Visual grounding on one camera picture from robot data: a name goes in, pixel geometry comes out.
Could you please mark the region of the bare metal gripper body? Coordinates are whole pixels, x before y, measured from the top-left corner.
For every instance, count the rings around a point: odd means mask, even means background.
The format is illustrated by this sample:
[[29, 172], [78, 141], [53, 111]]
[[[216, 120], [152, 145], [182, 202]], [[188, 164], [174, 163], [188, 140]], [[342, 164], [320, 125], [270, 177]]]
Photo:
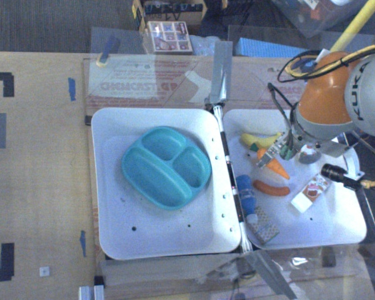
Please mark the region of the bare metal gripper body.
[[319, 157], [316, 142], [307, 134], [297, 134], [294, 131], [286, 131], [279, 136], [268, 149], [274, 156], [280, 157]]

